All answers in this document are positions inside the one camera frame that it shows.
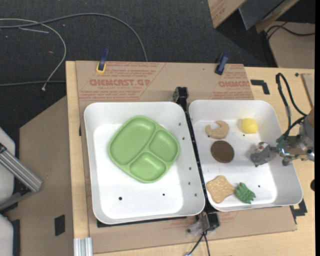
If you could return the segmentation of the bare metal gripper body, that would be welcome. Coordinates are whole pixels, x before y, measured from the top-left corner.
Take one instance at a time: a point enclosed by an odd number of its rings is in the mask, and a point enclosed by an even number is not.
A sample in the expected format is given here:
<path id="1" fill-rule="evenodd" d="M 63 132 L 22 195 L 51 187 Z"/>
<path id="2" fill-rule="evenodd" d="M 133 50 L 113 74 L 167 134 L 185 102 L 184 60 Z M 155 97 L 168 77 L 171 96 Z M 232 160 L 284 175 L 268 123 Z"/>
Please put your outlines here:
<path id="1" fill-rule="evenodd" d="M 300 159 L 301 161 L 315 161 L 314 140 L 306 135 L 287 136 L 281 135 L 276 140 L 278 154 L 283 162 L 292 162 Z"/>

